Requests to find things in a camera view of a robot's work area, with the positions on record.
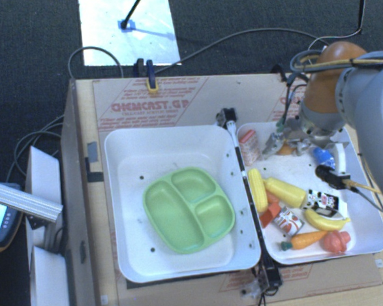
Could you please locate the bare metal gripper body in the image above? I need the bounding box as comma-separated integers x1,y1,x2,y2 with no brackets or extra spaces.
280,114,339,151

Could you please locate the blue bottle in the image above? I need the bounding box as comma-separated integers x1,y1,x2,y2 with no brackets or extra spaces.
312,145,337,171

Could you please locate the thin black and white rod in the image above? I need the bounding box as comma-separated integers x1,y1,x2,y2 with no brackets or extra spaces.
226,118,269,271

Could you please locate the yellow corn cob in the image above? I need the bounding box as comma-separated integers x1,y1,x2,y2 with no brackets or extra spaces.
247,167,269,215

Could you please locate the yellow bottle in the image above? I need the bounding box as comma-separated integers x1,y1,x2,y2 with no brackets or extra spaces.
264,174,309,211

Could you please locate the orange sausage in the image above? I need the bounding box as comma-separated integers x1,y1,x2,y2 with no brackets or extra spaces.
265,189,281,206

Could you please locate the black and white carton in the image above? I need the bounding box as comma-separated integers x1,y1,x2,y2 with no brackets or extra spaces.
306,186,349,222

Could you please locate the red carton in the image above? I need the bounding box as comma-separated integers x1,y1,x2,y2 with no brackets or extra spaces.
257,202,284,229

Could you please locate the white and orange can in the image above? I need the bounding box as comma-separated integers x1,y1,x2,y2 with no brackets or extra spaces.
271,205,307,239

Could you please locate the yellow banana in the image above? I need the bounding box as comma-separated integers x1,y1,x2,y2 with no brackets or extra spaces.
303,204,352,234

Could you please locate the orange carrot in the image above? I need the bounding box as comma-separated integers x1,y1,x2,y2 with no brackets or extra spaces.
279,229,330,252

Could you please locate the pink toy food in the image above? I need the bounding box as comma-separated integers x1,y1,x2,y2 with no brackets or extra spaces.
318,229,354,256

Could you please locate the brown cardboard board red print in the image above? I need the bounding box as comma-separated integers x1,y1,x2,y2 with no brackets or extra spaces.
91,60,383,306

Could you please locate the white plastic tray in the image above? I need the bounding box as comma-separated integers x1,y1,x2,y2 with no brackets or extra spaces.
236,113,383,268
103,119,264,285

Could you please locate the green divided plate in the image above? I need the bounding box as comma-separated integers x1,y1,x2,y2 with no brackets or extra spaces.
140,164,239,258

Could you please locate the black block with thin wires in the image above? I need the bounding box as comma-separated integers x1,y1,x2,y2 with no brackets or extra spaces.
215,106,240,127
255,262,284,291

